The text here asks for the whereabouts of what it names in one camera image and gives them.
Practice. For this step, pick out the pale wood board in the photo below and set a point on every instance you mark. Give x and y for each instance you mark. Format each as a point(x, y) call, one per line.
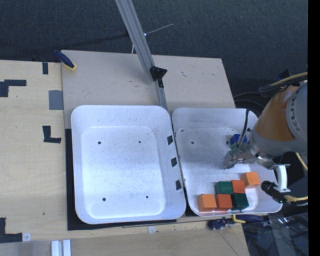
point(112, 80)

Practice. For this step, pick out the blue cube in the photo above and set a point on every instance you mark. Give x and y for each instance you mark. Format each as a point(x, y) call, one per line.
point(235, 139)

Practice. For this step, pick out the orange cube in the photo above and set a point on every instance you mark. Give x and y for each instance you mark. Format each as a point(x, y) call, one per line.
point(223, 201)
point(206, 202)
point(238, 186)
point(250, 178)

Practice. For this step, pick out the white plastic tray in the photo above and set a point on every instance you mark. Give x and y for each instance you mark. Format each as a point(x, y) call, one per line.
point(122, 170)
point(202, 160)

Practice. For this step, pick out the green cube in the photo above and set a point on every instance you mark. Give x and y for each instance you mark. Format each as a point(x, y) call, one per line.
point(240, 200)
point(224, 188)

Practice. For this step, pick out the black cylinder on white bracket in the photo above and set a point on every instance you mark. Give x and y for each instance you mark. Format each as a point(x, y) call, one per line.
point(271, 189)

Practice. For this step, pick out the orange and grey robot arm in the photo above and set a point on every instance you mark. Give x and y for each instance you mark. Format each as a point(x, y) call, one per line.
point(276, 125)

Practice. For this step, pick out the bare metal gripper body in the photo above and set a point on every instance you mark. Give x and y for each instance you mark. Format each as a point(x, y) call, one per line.
point(241, 157)

